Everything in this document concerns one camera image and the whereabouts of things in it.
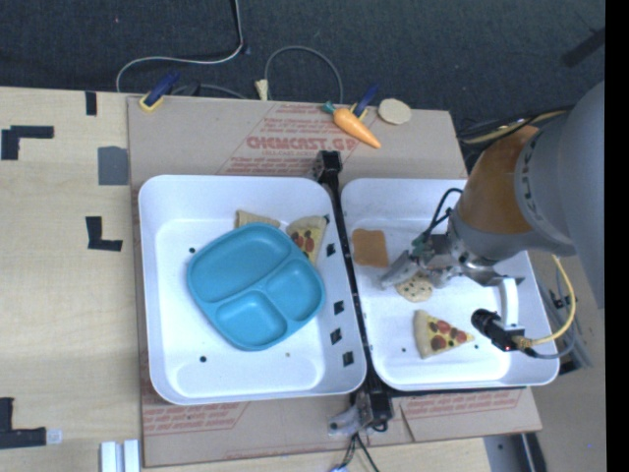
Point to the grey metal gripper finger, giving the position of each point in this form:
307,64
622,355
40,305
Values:
399,271
438,278

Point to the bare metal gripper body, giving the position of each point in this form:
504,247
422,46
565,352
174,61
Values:
454,261

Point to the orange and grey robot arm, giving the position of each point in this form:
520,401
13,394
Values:
550,185

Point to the beige chocolate chip biscuit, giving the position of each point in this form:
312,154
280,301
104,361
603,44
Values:
415,290

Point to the orange toast slice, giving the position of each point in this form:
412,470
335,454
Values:
369,248

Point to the thin black rod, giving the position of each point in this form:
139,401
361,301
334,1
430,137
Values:
355,273

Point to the toy pizza slice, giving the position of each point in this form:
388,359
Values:
437,335
307,236

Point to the white plastic tray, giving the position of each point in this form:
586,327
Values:
457,362
172,283

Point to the orange toy carrot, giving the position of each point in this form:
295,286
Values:
354,126

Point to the blue divided plate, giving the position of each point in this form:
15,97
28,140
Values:
245,283

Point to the tan triangular toy bread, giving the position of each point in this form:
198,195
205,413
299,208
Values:
253,218

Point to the plain round beige biscuit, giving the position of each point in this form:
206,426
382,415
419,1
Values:
394,111

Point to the brown cardboard board red print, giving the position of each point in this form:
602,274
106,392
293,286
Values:
206,135

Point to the black cylinder on white bracket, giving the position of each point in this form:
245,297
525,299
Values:
491,325

